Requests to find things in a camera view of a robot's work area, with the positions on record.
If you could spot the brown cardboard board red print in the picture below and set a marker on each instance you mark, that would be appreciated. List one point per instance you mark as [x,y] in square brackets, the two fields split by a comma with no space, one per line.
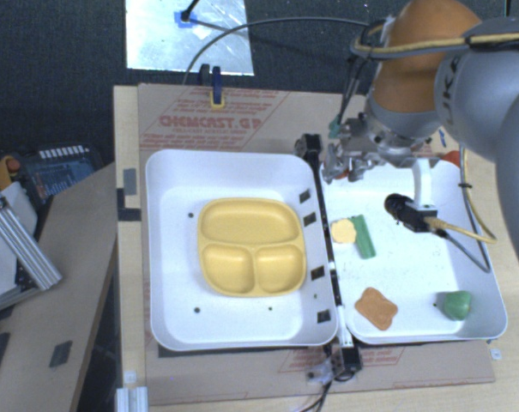
[259,118]

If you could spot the black cylinder on white bracket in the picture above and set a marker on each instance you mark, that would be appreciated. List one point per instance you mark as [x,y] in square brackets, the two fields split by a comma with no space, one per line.
[413,217]

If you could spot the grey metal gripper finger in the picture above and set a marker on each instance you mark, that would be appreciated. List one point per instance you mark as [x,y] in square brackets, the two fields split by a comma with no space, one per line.
[334,163]
[360,169]

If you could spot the green stick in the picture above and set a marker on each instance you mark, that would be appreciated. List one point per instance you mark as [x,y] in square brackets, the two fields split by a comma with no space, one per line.
[364,238]

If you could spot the red toy food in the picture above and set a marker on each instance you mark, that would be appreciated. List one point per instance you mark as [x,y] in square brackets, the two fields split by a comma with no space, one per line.
[452,157]

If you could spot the yellow round biscuit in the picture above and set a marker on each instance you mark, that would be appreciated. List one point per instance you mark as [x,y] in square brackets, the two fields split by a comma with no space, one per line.
[343,232]

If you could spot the white plastic tray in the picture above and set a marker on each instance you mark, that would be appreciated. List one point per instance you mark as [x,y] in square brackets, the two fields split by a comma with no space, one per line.
[177,247]
[413,273]

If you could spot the thin black and white rod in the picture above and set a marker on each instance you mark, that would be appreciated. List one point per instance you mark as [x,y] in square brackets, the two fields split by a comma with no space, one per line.
[327,238]

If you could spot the orange toast slice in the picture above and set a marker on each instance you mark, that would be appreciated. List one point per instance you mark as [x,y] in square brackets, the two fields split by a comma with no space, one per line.
[375,308]

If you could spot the green pepper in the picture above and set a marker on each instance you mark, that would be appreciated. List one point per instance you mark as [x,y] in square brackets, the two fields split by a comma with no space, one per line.
[456,305]

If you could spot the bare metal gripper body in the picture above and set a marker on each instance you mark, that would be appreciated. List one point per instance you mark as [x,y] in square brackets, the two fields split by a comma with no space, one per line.
[394,147]

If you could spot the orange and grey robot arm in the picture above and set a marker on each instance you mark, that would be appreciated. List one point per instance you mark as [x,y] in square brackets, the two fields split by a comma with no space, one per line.
[418,58]

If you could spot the yellow divided plate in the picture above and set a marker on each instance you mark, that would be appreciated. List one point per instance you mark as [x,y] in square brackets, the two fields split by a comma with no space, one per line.
[250,247]

